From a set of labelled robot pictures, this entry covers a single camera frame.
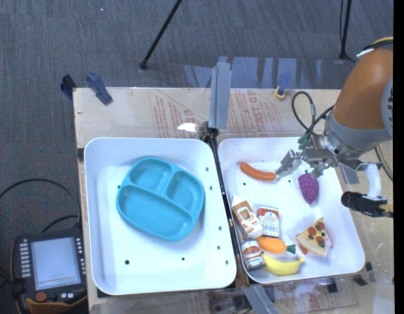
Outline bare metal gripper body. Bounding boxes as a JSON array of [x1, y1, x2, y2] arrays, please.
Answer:
[[301, 133, 363, 173]]

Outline purple grapes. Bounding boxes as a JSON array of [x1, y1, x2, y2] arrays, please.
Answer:
[[297, 171, 320, 205]]

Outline orange sausage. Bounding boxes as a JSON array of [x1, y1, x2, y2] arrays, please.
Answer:
[[239, 161, 277, 182]]

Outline red and white packet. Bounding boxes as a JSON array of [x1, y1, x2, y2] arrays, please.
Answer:
[[256, 205, 282, 239]]

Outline pizza slice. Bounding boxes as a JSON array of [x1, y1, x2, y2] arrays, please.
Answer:
[[295, 217, 333, 258]]

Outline brown and white carton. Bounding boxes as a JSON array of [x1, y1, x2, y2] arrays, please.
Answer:
[[230, 194, 264, 240]]

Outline white plastic tray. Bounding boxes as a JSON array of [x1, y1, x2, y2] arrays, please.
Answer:
[[83, 137, 238, 296], [217, 137, 366, 285]]

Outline thin black rod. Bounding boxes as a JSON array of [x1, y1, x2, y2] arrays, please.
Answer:
[[207, 135, 250, 288]]

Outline orange carrot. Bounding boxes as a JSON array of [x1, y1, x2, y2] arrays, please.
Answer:
[[255, 235, 297, 255]]

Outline small red can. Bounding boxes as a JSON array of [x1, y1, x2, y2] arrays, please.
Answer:
[[240, 239, 266, 271]]

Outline yellow banana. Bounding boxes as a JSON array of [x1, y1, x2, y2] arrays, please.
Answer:
[[262, 253, 306, 277]]

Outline blue divided plate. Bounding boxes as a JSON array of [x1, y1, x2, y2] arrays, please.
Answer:
[[115, 156, 206, 242]]

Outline brown cardboard board red print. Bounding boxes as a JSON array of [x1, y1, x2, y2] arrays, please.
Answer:
[[72, 86, 394, 314]]

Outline black cylinder on white bracket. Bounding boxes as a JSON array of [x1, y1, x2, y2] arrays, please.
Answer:
[[340, 162, 390, 218]]

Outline black block with wires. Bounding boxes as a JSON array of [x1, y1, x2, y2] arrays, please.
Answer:
[[198, 122, 220, 141]]

